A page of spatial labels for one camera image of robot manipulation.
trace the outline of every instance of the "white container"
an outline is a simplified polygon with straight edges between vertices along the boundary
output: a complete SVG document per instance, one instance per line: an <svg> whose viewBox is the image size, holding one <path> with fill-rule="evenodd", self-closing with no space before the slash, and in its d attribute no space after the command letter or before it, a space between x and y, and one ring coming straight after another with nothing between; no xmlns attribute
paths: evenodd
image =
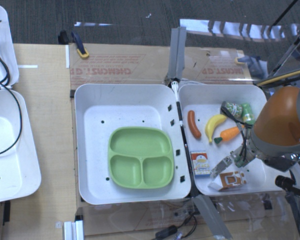
<svg viewBox="0 0 300 240"><path fill-rule="evenodd" d="M179 89L179 99L183 115L184 131L189 148L189 152L205 151L208 156L210 168L214 168L223 158L242 145L243 139L239 134L230 141L215 144L209 143L205 134L205 125L210 117L220 114L220 107L223 101L235 104L249 103L255 118L257 118L267 102L264 92L254 85L248 84L187 84ZM196 139L192 136L188 127L187 115L190 110L195 112L196 125L201 131L201 138ZM214 131L213 137L219 137L220 132L235 127L236 124L230 120L220 124ZM234 172L239 169L230 165L224 172ZM283 173L265 165L260 159L254 159L244 168L247 184L240 188L227 191L217 191L208 185L212 182L210 177L195 177L197 189L207 196L223 196L243 193L256 193L267 191L282 191L275 185L278 175L290 177L289 173Z"/></svg>
<svg viewBox="0 0 300 240"><path fill-rule="evenodd" d="M191 188L174 93L160 84L84 84L74 95L81 197L92 205L171 200ZM171 139L174 174L155 189L117 185L108 168L108 143L121 127L151 127Z"/></svg>
<svg viewBox="0 0 300 240"><path fill-rule="evenodd" d="M208 119L220 113L223 101L250 103L257 117L266 103L262 90L254 85L197 85L187 84L179 89L179 100L183 116L186 141L190 152L205 151L210 167L242 144L239 135L234 140L216 145L209 144L204 127ZM176 97L173 91L159 84L85 84L74 96L77 133L78 179L82 198L92 205L155 201L184 198L191 188L189 169L179 123ZM189 110L196 114L197 126L202 133L195 139L188 127ZM158 189L129 189L116 185L108 169L108 142L111 133L120 127L144 126L165 131L172 142L174 155L174 177L172 182ZM215 129L215 137L221 129L235 126L227 119L222 127ZM237 171L233 164L224 172ZM197 189L207 196L234 195L264 191L281 191L275 185L277 175L288 176L255 159L245 168L247 184L238 189L217 191L208 187L209 176L195 177Z"/></svg>
<svg viewBox="0 0 300 240"><path fill-rule="evenodd" d="M19 79L16 55L7 12L0 6L0 57L9 68L12 89ZM5 76L0 63L0 80ZM16 91L22 114L22 132L18 142L0 154L0 202L33 194L41 183L39 162L24 98ZM20 130L20 113L13 96L0 89L0 152L16 140Z"/></svg>

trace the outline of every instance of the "table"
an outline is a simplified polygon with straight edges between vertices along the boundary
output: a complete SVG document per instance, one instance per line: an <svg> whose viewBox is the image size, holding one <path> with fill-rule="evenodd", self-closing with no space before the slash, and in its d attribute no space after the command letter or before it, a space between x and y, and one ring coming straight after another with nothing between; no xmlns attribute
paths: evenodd
<svg viewBox="0 0 300 240"><path fill-rule="evenodd" d="M24 97L27 105L42 182L34 194L11 200L10 222L2 227L1 239L59 240L63 237L62 223L74 221L79 206L90 207L78 201L76 188L78 179L66 49L64 45L14 44L14 50L18 65L25 67L19 69L19 82L13 89ZM232 236L235 239L300 239L292 210L288 203L281 202L281 196L273 197L273 210L266 210L264 216L233 217L225 222ZM153 238L156 231L90 235L86 239L146 240ZM193 238L215 239L206 224L198 227Z"/></svg>

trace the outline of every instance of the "green divided plate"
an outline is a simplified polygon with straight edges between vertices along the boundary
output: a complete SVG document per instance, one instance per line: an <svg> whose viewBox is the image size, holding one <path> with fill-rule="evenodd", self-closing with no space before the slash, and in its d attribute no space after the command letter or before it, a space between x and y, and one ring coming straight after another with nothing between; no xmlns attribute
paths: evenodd
<svg viewBox="0 0 300 240"><path fill-rule="evenodd" d="M110 136L108 165L113 181L119 186L162 188L174 175L171 140L164 131L156 128L118 128Z"/></svg>

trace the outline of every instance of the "banana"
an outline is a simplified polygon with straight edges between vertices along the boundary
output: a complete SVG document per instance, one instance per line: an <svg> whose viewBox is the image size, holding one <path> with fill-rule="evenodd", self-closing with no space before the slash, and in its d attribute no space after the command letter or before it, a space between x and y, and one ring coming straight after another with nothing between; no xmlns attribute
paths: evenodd
<svg viewBox="0 0 300 240"><path fill-rule="evenodd" d="M209 143L212 142L212 136L214 134L215 128L223 123L227 117L224 114L215 114L213 115L205 125L205 134L209 139Z"/></svg>

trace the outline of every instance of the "hot dog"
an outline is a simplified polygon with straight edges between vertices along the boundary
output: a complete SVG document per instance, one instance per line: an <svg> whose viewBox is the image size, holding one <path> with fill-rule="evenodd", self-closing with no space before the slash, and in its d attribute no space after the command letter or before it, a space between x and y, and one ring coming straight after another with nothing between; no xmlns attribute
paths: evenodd
<svg viewBox="0 0 300 240"><path fill-rule="evenodd" d="M197 128L196 121L195 121L195 112L193 110L190 110L188 112L188 125L192 135L196 139L199 139L201 137L201 132Z"/></svg>

